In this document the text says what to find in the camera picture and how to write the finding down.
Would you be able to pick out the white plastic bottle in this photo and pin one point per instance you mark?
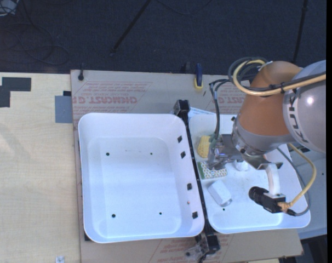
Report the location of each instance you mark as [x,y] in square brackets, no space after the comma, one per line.
[219,193]

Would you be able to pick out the black cylinder on white bracket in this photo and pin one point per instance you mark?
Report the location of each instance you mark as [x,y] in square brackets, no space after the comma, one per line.
[266,199]

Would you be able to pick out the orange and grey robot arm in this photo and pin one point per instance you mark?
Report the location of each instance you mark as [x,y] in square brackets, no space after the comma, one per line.
[267,105]

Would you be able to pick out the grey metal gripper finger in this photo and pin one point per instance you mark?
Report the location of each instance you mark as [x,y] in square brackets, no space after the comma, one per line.
[222,165]
[213,162]

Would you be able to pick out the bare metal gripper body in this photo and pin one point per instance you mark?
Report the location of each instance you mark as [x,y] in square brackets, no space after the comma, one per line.
[231,149]

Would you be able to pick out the brown cardboard board red print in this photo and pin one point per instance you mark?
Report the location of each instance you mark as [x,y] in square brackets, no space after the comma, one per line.
[127,97]

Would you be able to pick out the thin black rod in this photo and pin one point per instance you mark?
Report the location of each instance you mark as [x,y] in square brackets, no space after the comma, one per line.
[198,179]

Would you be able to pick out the yellow corn cob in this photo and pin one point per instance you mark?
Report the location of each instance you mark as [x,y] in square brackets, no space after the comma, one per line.
[203,147]

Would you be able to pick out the white plastic tray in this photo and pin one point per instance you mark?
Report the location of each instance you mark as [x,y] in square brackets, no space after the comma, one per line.
[251,218]
[138,179]

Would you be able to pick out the green patterned packet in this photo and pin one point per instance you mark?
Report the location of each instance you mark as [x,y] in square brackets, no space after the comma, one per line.
[209,172]

